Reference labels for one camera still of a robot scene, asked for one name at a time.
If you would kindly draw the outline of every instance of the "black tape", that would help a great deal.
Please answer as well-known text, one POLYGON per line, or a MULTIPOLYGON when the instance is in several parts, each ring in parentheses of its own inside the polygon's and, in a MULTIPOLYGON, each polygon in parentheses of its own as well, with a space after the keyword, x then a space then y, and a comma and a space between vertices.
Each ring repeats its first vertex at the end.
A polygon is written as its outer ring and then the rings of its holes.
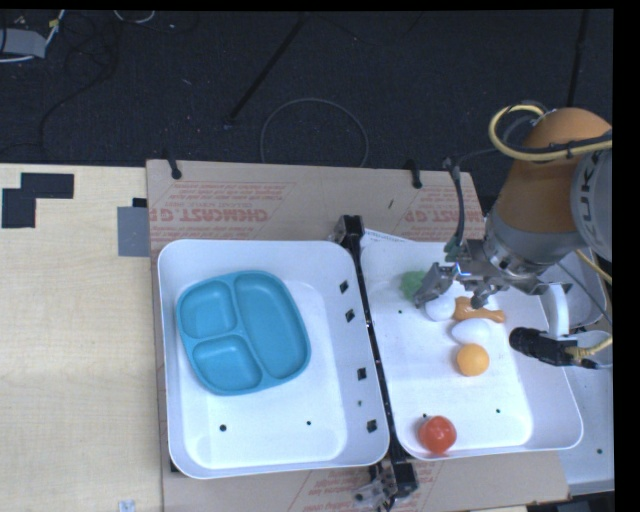
POLYGON ((20 188, 2 190, 2 227, 35 228, 36 199, 73 199, 73 174, 22 173, 20 188))
POLYGON ((2 190, 2 227, 35 228, 36 200, 22 197, 19 188, 2 190))

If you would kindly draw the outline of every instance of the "orange ball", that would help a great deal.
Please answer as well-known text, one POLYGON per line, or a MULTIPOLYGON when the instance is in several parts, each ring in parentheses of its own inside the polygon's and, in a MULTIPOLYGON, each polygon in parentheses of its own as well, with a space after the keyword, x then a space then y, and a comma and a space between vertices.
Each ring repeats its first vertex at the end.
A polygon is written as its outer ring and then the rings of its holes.
POLYGON ((467 377, 475 377, 486 372, 489 361, 489 353, 477 343, 464 345, 456 355, 458 368, 467 377))

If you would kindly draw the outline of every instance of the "white tray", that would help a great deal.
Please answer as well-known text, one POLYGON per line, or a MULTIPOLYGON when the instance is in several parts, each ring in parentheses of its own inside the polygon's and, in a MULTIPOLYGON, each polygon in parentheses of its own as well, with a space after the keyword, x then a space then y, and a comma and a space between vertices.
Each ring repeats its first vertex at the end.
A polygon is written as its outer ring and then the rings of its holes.
POLYGON ((384 457, 389 430, 355 266, 345 249, 326 241, 180 240, 162 250, 158 277, 169 451, 181 472, 208 479, 367 466, 384 457), (306 326, 311 358, 286 383, 219 396, 190 366, 176 303, 195 283, 245 270, 284 282, 306 326))
MULTIPOLYGON (((455 364, 460 345, 450 335, 456 321, 429 320, 400 290, 405 272, 427 271, 435 261, 446 264, 443 244, 378 241, 362 252, 400 444, 425 460, 575 446, 583 426, 564 369, 524 356, 508 342, 515 327, 548 329, 540 300, 513 288, 491 296, 487 307, 502 309, 506 321, 489 322, 492 338, 485 345, 489 369, 465 377, 455 364), (457 442, 445 456, 434 456, 420 445, 417 428, 423 415, 443 415, 456 426, 457 442)), ((471 292, 456 282, 447 295, 471 296, 471 292)))

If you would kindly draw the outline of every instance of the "yellow cable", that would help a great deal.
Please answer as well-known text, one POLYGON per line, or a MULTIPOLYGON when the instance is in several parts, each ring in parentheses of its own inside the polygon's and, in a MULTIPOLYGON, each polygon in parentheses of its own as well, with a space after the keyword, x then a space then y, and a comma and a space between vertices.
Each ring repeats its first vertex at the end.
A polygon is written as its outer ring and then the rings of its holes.
MULTIPOLYGON (((564 158, 569 155, 569 152, 566 149, 562 149, 558 151, 550 151, 548 153, 525 153, 522 151, 516 151, 514 149, 511 149, 506 144, 504 144, 502 140, 500 140, 500 137, 498 137, 498 135, 496 134, 496 127, 498 125, 498 122, 500 121, 502 116, 505 115, 507 112, 517 112, 519 110, 533 112, 535 114, 538 114, 539 118, 545 115, 545 111, 535 105, 512 105, 512 106, 503 108, 495 116, 493 116, 493 118, 491 119, 491 122, 489 123, 489 138, 491 139, 491 142, 493 143, 493 145, 501 153, 507 156, 510 156, 512 158, 515 158, 517 160, 528 160, 531 162, 547 162, 549 160, 564 158)), ((587 144, 585 146, 572 148, 570 154, 583 155, 585 153, 590 153, 592 151, 608 149, 608 148, 611 148, 612 146, 613 146, 613 141, 611 140, 605 141, 605 142, 598 142, 594 144, 587 144)))
POLYGON ((609 274, 607 274, 604 270, 602 270, 596 263, 591 261, 589 257, 585 253, 583 253, 580 249, 576 249, 575 252, 578 255, 578 257, 582 261, 584 261, 587 265, 589 265, 595 272, 597 272, 600 275, 600 277, 602 277, 602 279, 604 279, 607 283, 613 286, 613 279, 609 274))
POLYGON ((567 347, 565 352, 574 359, 582 359, 583 357, 592 356, 596 352, 600 352, 603 348, 608 347, 613 343, 613 335, 607 339, 595 344, 593 347, 567 347))

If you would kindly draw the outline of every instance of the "light wood surface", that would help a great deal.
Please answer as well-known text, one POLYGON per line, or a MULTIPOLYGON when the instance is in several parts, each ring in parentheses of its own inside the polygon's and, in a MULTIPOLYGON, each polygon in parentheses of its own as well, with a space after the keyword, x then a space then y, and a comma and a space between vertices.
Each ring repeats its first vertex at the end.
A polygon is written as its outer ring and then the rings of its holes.
POLYGON ((150 261, 117 246, 145 170, 2 165, 0 185, 20 172, 72 172, 75 194, 0 229, 0 510, 161 510, 150 261))

